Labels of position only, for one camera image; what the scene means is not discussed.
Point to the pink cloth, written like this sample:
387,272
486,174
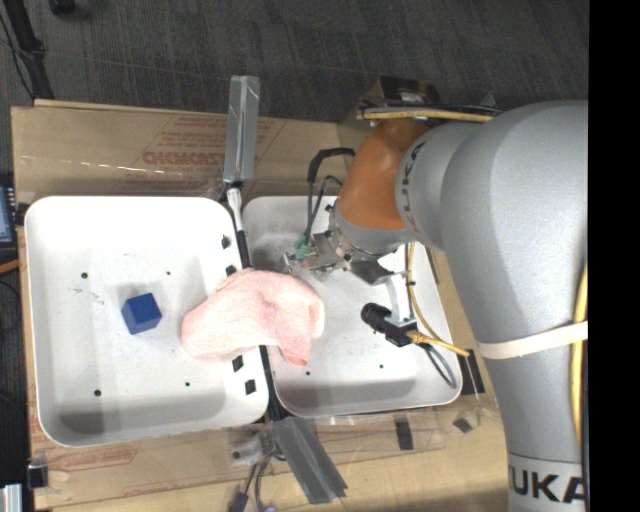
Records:
255,315

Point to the black cylinder on white bracket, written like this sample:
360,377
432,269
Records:
384,320

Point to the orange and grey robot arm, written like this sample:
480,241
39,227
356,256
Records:
505,240

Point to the blue cube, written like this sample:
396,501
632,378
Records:
141,313

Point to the thin black and white rod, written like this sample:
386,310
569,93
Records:
241,235

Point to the brown cardboard board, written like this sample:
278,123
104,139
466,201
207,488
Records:
100,150

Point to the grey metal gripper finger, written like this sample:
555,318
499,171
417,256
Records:
292,263
321,274

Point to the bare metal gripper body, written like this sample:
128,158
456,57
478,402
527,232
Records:
325,251

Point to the white plastic tray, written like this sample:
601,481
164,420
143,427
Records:
125,240
360,350

